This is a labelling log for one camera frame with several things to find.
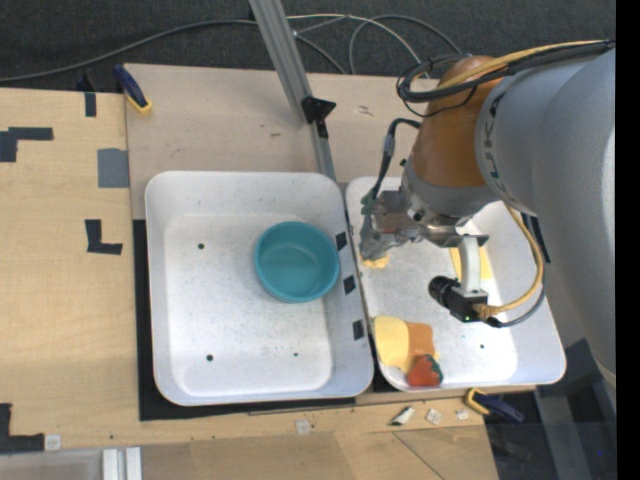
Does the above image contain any black cylinder on white bracket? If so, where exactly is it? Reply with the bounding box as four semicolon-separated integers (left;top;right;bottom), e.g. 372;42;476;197
428;234;491;325

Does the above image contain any red strawberry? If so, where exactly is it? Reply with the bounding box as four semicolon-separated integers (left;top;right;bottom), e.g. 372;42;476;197
405;353;445;389

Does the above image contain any teal bowl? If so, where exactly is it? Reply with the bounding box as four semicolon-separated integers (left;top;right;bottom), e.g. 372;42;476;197
253;220;342;304

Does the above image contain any white plastic tray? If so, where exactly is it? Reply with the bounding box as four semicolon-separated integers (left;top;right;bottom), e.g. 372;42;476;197
344;175;568;394
144;170;376;408

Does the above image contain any orange flat slice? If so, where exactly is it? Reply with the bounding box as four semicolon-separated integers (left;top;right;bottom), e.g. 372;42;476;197
404;321;436;358

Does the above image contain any yellow flat slice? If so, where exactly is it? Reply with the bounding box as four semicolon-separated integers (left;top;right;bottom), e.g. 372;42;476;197
448;246;494;282

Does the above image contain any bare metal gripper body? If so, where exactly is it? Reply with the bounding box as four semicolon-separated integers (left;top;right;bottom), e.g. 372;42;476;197
371;189;471;249

